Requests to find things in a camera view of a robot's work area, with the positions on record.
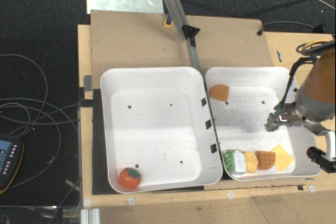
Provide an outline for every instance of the cardboard sheet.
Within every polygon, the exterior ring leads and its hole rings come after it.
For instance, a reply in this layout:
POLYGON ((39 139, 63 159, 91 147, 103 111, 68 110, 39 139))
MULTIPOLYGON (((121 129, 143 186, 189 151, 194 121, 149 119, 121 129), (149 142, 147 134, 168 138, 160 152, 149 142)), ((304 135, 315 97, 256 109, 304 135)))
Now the cardboard sheet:
POLYGON ((335 223, 336 192, 103 207, 101 223, 335 223))
MULTIPOLYGON (((166 15, 93 10, 91 12, 92 83, 108 69, 125 67, 190 66, 187 45, 173 27, 166 29, 166 15)), ((261 21, 187 16, 201 29, 196 46, 202 73, 213 66, 272 66, 261 21)))

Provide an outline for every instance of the metal pole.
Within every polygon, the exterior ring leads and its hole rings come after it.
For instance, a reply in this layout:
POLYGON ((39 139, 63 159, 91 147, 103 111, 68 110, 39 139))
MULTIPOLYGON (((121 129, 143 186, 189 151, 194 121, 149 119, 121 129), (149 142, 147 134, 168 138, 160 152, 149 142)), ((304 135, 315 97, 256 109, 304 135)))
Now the metal pole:
POLYGON ((198 59, 197 55, 197 49, 195 45, 195 33, 197 34, 198 31, 192 32, 194 34, 186 36, 183 31, 184 26, 188 26, 187 18, 185 17, 184 9, 182 7, 180 0, 163 0, 169 15, 172 17, 172 20, 174 21, 174 25, 176 26, 177 31, 180 33, 180 35, 186 39, 187 47, 188 47, 188 53, 190 57, 190 62, 192 67, 196 68, 197 70, 201 70, 200 67, 200 61, 198 59))

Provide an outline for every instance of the toy bread slice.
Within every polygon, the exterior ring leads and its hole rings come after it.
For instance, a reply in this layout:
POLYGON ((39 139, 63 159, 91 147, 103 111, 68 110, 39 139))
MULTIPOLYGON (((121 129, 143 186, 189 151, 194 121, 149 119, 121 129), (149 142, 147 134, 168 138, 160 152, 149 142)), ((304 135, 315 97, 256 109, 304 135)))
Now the toy bread slice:
POLYGON ((209 91, 211 98, 226 102, 229 94, 229 87, 223 84, 213 86, 209 91))
POLYGON ((270 169, 275 163, 275 152, 269 151, 257 151, 258 169, 267 170, 270 169))

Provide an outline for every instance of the dark gray carpet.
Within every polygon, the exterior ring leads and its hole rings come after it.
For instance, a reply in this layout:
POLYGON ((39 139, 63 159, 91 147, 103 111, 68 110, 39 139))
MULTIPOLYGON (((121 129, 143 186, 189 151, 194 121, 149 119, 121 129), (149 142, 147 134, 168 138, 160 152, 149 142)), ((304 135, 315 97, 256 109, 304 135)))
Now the dark gray carpet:
MULTIPOLYGON (((187 14, 259 18, 309 25, 324 23, 335 33, 335 11, 308 0, 181 0, 187 14)), ((335 0, 324 0, 335 6, 335 0)), ((48 102, 59 107, 77 103, 77 25, 89 23, 86 0, 0 0, 0 54, 21 54, 35 60, 49 81, 48 102)), ((272 31, 311 32, 296 25, 268 26, 272 31)), ((19 59, 0 59, 0 98, 43 98, 43 81, 34 66, 19 59)), ((72 118, 76 109, 69 110, 72 118)), ((0 131, 12 130, 0 121, 0 131)), ((53 166, 36 180, 10 189, 0 196, 1 205, 54 205, 69 187, 65 179, 78 179, 78 140, 71 125, 61 126, 62 148, 53 166)), ((51 160, 57 149, 54 127, 37 127, 27 137, 26 154, 15 182, 34 175, 51 160)), ((73 205, 74 191, 65 205, 73 205)))

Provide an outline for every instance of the metal bracket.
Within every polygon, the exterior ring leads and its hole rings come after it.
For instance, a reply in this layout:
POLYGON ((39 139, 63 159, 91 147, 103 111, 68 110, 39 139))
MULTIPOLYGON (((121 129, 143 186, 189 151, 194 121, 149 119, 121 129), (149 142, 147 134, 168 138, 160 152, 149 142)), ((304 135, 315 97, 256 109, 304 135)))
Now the metal bracket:
POLYGON ((314 185, 308 185, 309 192, 314 193, 316 191, 314 185))
POLYGON ((235 198, 235 194, 234 194, 233 191, 228 191, 228 192, 226 193, 226 195, 227 195, 227 198, 228 198, 228 199, 234 199, 234 198, 235 198))
POLYGON ((129 197, 127 199, 127 204, 128 205, 135 205, 137 203, 136 199, 134 197, 129 197))
POLYGON ((182 26, 182 32, 184 34, 184 37, 186 39, 190 39, 190 43, 192 47, 196 47, 196 41, 195 41, 195 36, 198 34, 200 31, 199 28, 190 26, 190 25, 183 25, 182 26))
POLYGON ((100 209, 82 209, 80 212, 81 224, 100 224, 100 209))

